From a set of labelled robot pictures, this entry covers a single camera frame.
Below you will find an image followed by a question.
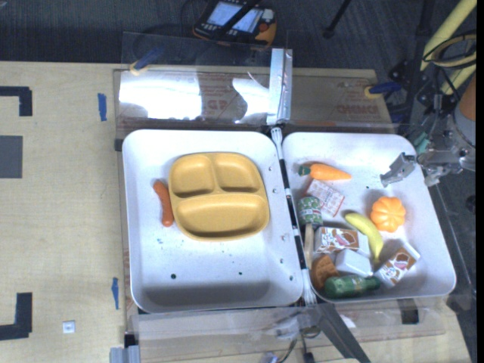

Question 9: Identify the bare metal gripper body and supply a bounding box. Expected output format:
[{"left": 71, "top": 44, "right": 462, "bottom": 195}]
[{"left": 414, "top": 126, "right": 477, "bottom": 178}]

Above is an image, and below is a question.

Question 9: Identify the orange pumpkin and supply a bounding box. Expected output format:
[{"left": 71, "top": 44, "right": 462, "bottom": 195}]
[{"left": 370, "top": 196, "right": 407, "bottom": 233}]

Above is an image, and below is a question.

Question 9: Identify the orange carrot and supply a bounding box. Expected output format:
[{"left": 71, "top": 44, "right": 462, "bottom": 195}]
[{"left": 297, "top": 163, "right": 352, "bottom": 182}]

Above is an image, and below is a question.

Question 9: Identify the yellow banana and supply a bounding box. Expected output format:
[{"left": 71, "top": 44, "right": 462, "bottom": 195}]
[{"left": 344, "top": 212, "right": 384, "bottom": 263}]

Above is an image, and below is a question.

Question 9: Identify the red and white packet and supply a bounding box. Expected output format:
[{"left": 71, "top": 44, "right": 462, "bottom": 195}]
[{"left": 305, "top": 178, "right": 346, "bottom": 218}]

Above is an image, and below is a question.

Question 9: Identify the brown and white carton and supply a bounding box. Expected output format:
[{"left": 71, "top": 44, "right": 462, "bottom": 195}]
[
  {"left": 313, "top": 226, "right": 370, "bottom": 256},
  {"left": 374, "top": 242, "right": 421, "bottom": 289}
]

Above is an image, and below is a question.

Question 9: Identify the white plastic tray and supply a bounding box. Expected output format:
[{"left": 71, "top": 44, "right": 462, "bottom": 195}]
[
  {"left": 121, "top": 129, "right": 305, "bottom": 314},
  {"left": 281, "top": 132, "right": 458, "bottom": 304}
]

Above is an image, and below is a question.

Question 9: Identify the green can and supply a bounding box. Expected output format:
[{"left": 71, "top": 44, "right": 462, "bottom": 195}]
[{"left": 296, "top": 197, "right": 324, "bottom": 226}]

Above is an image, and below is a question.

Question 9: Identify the plain white carton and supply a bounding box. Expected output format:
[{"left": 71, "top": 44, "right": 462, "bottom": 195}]
[{"left": 334, "top": 248, "right": 374, "bottom": 278}]

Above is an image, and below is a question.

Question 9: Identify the beige stick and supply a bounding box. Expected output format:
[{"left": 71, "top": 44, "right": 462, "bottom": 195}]
[{"left": 303, "top": 223, "right": 315, "bottom": 271}]

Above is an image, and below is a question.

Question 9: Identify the brown biscuit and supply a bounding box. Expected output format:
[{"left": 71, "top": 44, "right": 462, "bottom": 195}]
[{"left": 310, "top": 254, "right": 340, "bottom": 290}]

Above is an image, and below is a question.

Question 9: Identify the green bottle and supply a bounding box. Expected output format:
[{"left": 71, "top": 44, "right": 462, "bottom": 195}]
[{"left": 324, "top": 275, "right": 382, "bottom": 299}]

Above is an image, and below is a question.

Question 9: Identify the yellow divided plate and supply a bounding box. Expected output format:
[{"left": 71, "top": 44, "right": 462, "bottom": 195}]
[{"left": 167, "top": 151, "right": 271, "bottom": 242}]

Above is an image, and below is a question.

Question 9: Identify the orange-red sausage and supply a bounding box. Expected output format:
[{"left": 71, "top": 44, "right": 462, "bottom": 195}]
[{"left": 152, "top": 179, "right": 175, "bottom": 228}]

